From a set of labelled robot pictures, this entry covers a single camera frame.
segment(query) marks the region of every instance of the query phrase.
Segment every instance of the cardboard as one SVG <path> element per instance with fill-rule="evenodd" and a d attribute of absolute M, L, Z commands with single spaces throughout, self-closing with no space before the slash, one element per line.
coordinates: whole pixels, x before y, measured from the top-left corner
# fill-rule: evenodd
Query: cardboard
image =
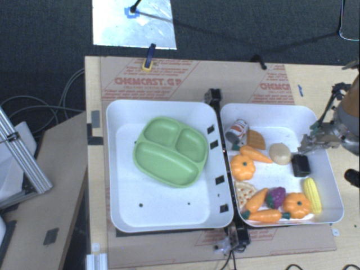
<path fill-rule="evenodd" d="M 141 70 L 142 58 L 101 57 L 102 134 L 107 207 L 107 253 L 110 269 L 224 259 L 213 245 L 223 229 L 116 236 L 109 217 L 109 177 L 105 111 L 117 99 L 202 101 L 209 88 L 220 88 L 221 104 L 294 104 L 284 65 L 154 59 L 152 71 Z M 263 257 L 336 249 L 328 224 L 249 231 L 251 244 L 237 258 Z"/>

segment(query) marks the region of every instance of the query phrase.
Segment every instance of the beige round toy food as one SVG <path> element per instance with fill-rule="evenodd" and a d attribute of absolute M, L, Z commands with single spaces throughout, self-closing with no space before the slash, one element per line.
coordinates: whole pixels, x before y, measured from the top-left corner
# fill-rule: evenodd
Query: beige round toy food
<path fill-rule="evenodd" d="M 269 155 L 279 165 L 286 165 L 291 161 L 290 149 L 284 143 L 274 143 L 271 145 Z"/>

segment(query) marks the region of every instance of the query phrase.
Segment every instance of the yellow corn cob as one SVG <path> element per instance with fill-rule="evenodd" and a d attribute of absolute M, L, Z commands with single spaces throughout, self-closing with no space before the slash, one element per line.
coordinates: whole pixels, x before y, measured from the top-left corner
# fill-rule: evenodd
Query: yellow corn cob
<path fill-rule="evenodd" d="M 322 210 L 322 207 L 314 179 L 310 177 L 305 179 L 304 190 L 306 198 L 310 200 L 311 212 L 314 214 L 319 214 Z"/>

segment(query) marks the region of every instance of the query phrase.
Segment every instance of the toy carrot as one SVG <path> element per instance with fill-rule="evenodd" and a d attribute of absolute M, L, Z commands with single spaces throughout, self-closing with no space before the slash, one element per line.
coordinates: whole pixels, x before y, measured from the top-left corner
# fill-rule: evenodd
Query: toy carrot
<path fill-rule="evenodd" d="M 241 214 L 244 219 L 259 221 L 259 222 L 266 222 L 266 223 L 274 223 L 280 220 L 280 218 L 290 219 L 290 213 L 285 212 L 281 213 L 277 209 L 267 209 L 261 210 L 255 213 L 251 213 L 247 215 L 246 212 Z"/>
<path fill-rule="evenodd" d="M 259 192 L 257 192 L 253 197 L 250 198 L 249 201 L 245 204 L 246 212 L 255 213 L 258 209 L 263 205 L 265 201 L 266 194 L 268 192 L 268 188 L 263 188 Z"/>
<path fill-rule="evenodd" d="M 240 154 L 246 155 L 255 161 L 264 162 L 264 163 L 272 163 L 272 160 L 268 156 L 262 154 L 260 151 L 256 150 L 255 148 L 252 148 L 249 145 L 241 146 Z"/>

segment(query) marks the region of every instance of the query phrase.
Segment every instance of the black fabric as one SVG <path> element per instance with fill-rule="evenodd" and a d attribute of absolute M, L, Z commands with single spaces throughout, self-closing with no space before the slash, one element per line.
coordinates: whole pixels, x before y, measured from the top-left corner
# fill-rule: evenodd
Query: black fabric
<path fill-rule="evenodd" d="M 337 34 L 341 0 L 171 0 L 177 50 L 155 57 L 265 63 L 345 65 L 359 56 L 359 42 Z M 142 56 L 139 48 L 92 44 L 92 0 L 0 0 L 0 103 L 33 95 L 56 105 L 86 55 Z M 346 0 L 343 33 L 359 37 L 359 0 Z M 77 80 L 67 105 L 84 109 Z M 27 106 L 4 107 L 10 114 Z M 31 120 L 41 113 L 19 114 Z"/>

